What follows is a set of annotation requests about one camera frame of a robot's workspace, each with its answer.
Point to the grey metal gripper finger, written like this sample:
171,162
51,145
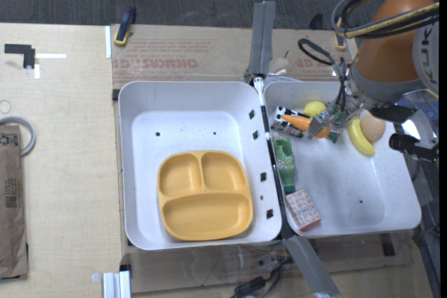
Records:
317,124
338,130

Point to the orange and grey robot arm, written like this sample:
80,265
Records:
387,56

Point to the beige round bread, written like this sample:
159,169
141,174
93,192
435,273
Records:
373,127

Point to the green plastic bottle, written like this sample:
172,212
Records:
285,164

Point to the black cylinder on white bracket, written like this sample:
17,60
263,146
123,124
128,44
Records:
412,144

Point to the yellow lemon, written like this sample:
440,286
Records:
313,108

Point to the yellow divided plate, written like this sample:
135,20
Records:
204,199

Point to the black and white cow-print carton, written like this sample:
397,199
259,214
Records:
284,125

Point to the white plastic tray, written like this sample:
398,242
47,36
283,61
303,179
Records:
342,185
195,122

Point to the thin black and white rod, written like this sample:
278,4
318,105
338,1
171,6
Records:
265,118

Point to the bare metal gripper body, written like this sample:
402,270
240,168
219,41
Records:
351,104

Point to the brown paper bag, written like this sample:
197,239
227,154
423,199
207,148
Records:
12,206

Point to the orange and white carton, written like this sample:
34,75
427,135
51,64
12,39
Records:
303,209

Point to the brown cardboard board red print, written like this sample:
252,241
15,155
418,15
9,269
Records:
209,59

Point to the yellow banana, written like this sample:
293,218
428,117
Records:
359,139

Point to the orange carrot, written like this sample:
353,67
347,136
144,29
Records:
297,121

